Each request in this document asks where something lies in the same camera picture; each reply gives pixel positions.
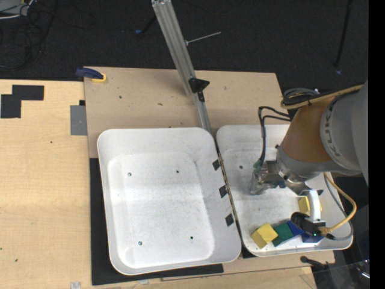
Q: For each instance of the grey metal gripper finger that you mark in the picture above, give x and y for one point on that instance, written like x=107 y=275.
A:
x=266 y=187
x=255 y=188

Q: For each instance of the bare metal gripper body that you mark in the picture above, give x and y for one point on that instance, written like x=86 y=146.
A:
x=272 y=173

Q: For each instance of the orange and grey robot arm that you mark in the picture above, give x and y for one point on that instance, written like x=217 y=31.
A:
x=331 y=131

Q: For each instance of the white plastic tray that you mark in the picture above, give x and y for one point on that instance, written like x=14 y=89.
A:
x=264 y=209
x=162 y=203

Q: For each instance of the yellow cube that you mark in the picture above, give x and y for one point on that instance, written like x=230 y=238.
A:
x=264 y=234
x=303 y=204

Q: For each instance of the green cube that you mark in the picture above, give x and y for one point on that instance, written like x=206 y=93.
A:
x=284 y=232

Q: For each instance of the blue cube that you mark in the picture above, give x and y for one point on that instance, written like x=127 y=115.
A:
x=296 y=229

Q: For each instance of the brown flat board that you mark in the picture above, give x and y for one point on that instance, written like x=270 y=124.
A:
x=144 y=101

